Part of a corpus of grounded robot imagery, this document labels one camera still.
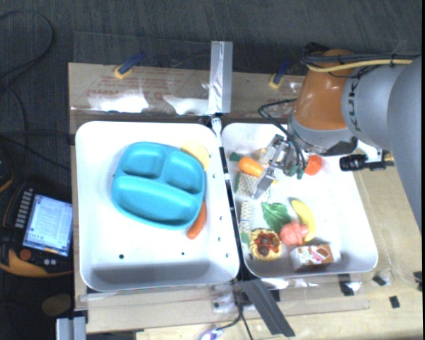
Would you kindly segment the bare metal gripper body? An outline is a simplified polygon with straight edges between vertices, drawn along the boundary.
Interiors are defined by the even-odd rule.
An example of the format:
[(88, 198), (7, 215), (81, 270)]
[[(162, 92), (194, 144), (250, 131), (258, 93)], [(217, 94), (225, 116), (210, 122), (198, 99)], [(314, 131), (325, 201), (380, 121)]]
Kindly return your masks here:
[(267, 149), (268, 165), (279, 169), (285, 175), (295, 175), (298, 171), (298, 156), (294, 145), (281, 135), (274, 135)]

